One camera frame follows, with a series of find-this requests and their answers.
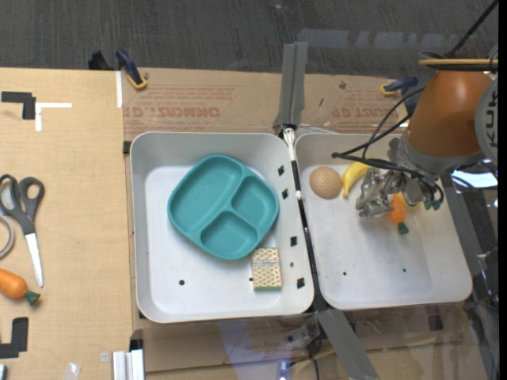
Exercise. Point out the teal divided plate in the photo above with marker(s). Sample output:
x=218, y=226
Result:
x=206, y=196

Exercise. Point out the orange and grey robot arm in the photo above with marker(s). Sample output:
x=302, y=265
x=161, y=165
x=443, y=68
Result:
x=443, y=117

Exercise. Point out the white plastic tray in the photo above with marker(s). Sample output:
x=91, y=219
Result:
x=190, y=283
x=372, y=267

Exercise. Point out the orange and white patterned carton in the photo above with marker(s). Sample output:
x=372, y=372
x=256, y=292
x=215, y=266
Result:
x=267, y=269

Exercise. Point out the beige round ball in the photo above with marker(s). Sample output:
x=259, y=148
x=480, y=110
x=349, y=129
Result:
x=325, y=182

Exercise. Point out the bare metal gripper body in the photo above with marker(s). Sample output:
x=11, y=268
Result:
x=412, y=188

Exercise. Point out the brown cardboard board red print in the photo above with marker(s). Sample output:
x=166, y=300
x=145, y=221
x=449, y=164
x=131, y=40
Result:
x=222, y=105

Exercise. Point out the orange carrot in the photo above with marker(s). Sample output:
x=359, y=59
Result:
x=12, y=283
x=398, y=213

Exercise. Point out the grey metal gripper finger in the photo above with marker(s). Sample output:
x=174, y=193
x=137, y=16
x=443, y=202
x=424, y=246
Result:
x=376, y=210
x=362, y=200

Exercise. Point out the grey tape roll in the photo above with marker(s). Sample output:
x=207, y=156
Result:
x=10, y=238

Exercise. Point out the yellow banana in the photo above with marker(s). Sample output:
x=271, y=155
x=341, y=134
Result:
x=350, y=174

